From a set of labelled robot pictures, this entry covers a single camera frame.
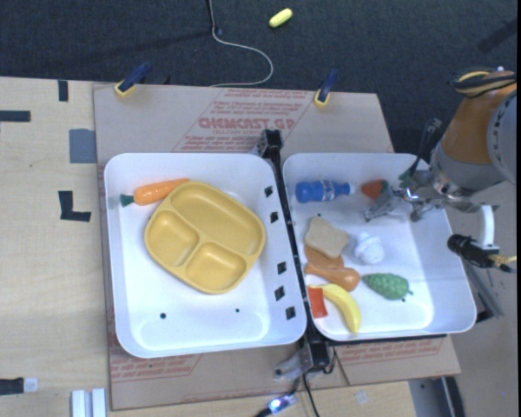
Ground orange flat toy food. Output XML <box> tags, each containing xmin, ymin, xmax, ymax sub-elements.
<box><xmin>304</xmin><ymin>245</ymin><xmax>346</xmax><ymax>270</ymax></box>

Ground yellow banana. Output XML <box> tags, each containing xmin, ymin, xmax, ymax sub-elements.
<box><xmin>320</xmin><ymin>282</ymin><xmax>363</xmax><ymax>335</ymax></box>

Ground brown cardboard board red print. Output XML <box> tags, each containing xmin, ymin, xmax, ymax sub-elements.
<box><xmin>93</xmin><ymin>83</ymin><xmax>462</xmax><ymax>412</ymax></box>

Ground yellow divided plate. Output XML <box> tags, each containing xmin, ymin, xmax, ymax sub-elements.
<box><xmin>143</xmin><ymin>180</ymin><xmax>267</xmax><ymax>296</ymax></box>

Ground white bottle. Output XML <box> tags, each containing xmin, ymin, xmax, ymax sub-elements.
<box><xmin>353</xmin><ymin>230</ymin><xmax>386</xmax><ymax>266</ymax></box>

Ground black cylinder on white bracket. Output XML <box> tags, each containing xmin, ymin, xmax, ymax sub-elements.
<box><xmin>446</xmin><ymin>203</ymin><xmax>503</xmax><ymax>269</ymax></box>

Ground red toy food piece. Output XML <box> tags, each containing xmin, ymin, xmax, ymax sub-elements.
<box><xmin>307</xmin><ymin>285</ymin><xmax>329</xmax><ymax>320</ymax></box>

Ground small orange carrot stub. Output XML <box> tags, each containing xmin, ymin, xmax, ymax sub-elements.
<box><xmin>359</xmin><ymin>178</ymin><xmax>390</xmax><ymax>202</ymax></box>

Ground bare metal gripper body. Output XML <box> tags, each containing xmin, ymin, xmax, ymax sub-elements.
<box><xmin>398</xmin><ymin>175</ymin><xmax>466</xmax><ymax>211</ymax></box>

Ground yellow capsule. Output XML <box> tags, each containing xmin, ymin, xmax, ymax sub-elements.
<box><xmin>267</xmin><ymin>7</ymin><xmax>294</xmax><ymax>29</ymax></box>

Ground white plastic tray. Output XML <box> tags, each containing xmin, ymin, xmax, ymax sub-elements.
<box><xmin>281</xmin><ymin>151</ymin><xmax>478</xmax><ymax>343</ymax></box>
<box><xmin>103</xmin><ymin>151</ymin><xmax>309</xmax><ymax>360</ymax></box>

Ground thin black rod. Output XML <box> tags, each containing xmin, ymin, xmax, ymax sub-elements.
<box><xmin>265</xmin><ymin>144</ymin><xmax>327</xmax><ymax>367</ymax></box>

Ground tan bread slice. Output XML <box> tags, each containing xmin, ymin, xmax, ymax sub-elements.
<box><xmin>303</xmin><ymin>215</ymin><xmax>351</xmax><ymax>261</ymax></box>

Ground black block with wires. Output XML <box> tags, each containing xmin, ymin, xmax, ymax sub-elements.
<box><xmin>273</xmin><ymin>340</ymin><xmax>336</xmax><ymax>381</ymax></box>
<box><xmin>257</xmin><ymin>129</ymin><xmax>285</xmax><ymax>161</ymax></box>

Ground green grapes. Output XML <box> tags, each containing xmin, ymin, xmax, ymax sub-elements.
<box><xmin>361</xmin><ymin>272</ymin><xmax>414</xmax><ymax>301</ymax></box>

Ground blue bottle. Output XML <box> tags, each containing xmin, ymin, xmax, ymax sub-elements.
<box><xmin>293</xmin><ymin>179</ymin><xmax>357</xmax><ymax>205</ymax></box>

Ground orange chicken drumstick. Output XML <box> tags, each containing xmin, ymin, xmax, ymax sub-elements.
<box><xmin>303</xmin><ymin>261</ymin><xmax>362</xmax><ymax>293</ymax></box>

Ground orange carrot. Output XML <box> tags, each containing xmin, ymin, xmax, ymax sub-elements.
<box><xmin>119</xmin><ymin>177</ymin><xmax>191</xmax><ymax>209</ymax></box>

